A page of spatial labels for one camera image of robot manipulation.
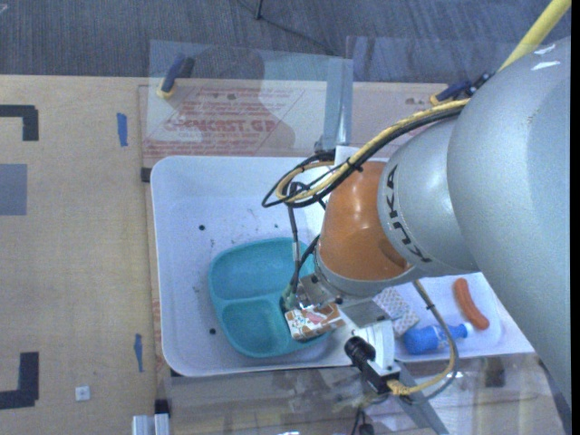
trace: divided teal dish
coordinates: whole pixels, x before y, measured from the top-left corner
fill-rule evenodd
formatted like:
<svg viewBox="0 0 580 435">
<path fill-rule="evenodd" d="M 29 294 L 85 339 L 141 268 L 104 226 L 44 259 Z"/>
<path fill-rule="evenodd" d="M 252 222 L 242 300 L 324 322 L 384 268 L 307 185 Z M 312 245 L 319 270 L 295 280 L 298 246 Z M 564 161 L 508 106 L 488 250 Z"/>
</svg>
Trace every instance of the divided teal dish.
<svg viewBox="0 0 580 435">
<path fill-rule="evenodd" d="M 209 266 L 209 295 L 222 331 L 240 353 L 271 358 L 312 346 L 290 336 L 280 309 L 280 295 L 294 272 L 292 238 L 271 238 L 234 246 Z M 301 244 L 301 252 L 306 246 Z M 309 256 L 300 276 L 314 271 Z"/>
</svg>

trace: gray carpet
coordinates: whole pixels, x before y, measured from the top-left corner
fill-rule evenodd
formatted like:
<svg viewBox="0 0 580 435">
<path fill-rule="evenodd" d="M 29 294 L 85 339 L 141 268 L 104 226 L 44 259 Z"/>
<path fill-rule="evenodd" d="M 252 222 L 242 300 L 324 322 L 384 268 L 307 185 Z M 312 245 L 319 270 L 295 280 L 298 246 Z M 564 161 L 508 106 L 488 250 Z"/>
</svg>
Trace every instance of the gray carpet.
<svg viewBox="0 0 580 435">
<path fill-rule="evenodd" d="M 256 0 L 246 0 L 254 5 Z M 355 80 L 454 82 L 494 70 L 551 0 L 0 0 L 0 73 L 147 76 L 173 41 L 355 60 Z M 546 42 L 570 35 L 571 12 Z"/>
</svg>

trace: yellow tube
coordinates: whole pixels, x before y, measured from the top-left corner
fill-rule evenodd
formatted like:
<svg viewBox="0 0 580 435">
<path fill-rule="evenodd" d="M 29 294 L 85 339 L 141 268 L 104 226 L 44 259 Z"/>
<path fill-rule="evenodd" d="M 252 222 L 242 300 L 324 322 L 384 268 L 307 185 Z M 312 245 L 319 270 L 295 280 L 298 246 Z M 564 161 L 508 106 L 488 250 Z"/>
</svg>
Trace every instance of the yellow tube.
<svg viewBox="0 0 580 435">
<path fill-rule="evenodd" d="M 521 56 L 530 53 L 541 44 L 557 22 L 560 21 L 560 18 L 564 16 L 566 11 L 568 11 L 571 4 L 572 0 L 552 0 L 544 10 L 544 13 L 537 18 L 534 25 L 530 27 L 527 34 L 524 35 L 524 38 L 520 41 L 512 54 L 504 61 L 498 71 L 501 71 L 509 64 L 512 64 Z"/>
</svg>

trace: gray square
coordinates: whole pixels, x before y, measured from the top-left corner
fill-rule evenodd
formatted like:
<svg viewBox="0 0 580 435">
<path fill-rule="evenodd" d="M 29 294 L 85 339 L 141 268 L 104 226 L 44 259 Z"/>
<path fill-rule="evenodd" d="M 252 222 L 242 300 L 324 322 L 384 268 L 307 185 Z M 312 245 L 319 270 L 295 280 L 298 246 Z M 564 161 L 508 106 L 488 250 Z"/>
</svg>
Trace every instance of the gray square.
<svg viewBox="0 0 580 435">
<path fill-rule="evenodd" d="M 0 164 L 0 216 L 26 214 L 27 173 L 25 164 Z"/>
</svg>

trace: teal bowl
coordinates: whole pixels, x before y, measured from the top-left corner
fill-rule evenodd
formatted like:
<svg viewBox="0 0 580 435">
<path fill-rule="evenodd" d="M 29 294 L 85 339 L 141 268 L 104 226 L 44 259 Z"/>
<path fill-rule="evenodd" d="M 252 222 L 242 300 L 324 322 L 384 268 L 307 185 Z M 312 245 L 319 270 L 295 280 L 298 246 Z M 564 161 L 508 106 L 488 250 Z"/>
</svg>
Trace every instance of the teal bowl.
<svg viewBox="0 0 580 435">
<path fill-rule="evenodd" d="M 292 338 L 280 309 L 280 296 L 294 272 L 292 238 L 271 238 L 234 246 L 217 255 L 209 266 L 209 295 L 222 331 L 240 353 L 271 358 L 292 353 L 323 340 Z M 301 244 L 304 253 L 306 245 Z M 311 274 L 309 256 L 300 276 Z"/>
</svg>

